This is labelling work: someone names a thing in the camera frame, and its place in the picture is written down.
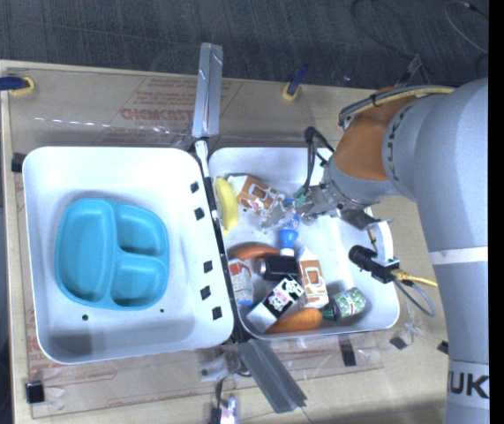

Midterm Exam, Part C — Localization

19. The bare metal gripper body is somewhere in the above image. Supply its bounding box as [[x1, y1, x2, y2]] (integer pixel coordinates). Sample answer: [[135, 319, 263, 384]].
[[297, 183, 370, 227]]

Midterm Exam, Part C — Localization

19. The white bottle with blue cap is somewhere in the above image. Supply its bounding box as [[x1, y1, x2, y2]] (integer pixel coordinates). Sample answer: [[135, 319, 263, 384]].
[[277, 225, 301, 258]]

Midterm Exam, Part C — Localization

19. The orange sausage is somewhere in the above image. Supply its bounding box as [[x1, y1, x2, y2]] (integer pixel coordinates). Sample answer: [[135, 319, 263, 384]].
[[227, 242, 282, 262]]

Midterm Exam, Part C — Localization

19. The white plastic tray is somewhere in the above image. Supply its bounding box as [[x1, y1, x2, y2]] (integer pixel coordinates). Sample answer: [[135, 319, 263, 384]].
[[207, 147, 401, 340], [21, 146, 235, 365]]

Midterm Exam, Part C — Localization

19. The yellow banana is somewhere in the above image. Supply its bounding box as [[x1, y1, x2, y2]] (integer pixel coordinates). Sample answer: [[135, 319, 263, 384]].
[[214, 176, 240, 232]]

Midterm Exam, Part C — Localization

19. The black can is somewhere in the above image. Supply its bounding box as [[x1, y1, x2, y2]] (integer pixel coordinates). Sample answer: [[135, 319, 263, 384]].
[[258, 254, 301, 282]]

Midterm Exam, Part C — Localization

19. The small orange and white carton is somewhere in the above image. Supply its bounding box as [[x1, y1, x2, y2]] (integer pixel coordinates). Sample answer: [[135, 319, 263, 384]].
[[228, 257, 255, 307]]

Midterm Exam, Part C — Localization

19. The tall orange and white carton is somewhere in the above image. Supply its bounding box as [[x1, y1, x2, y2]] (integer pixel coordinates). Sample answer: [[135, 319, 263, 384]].
[[297, 246, 330, 309]]

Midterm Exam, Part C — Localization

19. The black and white cow carton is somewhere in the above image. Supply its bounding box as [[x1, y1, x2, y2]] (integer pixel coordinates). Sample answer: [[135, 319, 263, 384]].
[[245, 276, 305, 333]]

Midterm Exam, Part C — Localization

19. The green and white can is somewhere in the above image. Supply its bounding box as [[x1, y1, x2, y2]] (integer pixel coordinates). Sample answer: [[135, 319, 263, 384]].
[[321, 286, 366, 322]]

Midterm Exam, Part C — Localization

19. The orange carrot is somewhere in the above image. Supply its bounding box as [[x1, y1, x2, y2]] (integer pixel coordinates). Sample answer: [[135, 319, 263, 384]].
[[265, 307, 324, 335]]

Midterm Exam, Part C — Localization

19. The blue divided plate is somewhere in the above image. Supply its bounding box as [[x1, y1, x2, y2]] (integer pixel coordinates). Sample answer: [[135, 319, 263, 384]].
[[54, 197, 171, 312]]

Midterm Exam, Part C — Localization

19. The brown cardboard board red print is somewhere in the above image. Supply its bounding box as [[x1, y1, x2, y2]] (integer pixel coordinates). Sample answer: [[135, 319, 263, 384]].
[[7, 71, 385, 419]]

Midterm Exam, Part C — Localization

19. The black cylinder on white bracket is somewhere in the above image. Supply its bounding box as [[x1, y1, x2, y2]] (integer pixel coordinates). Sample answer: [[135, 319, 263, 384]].
[[348, 218, 402, 284]]

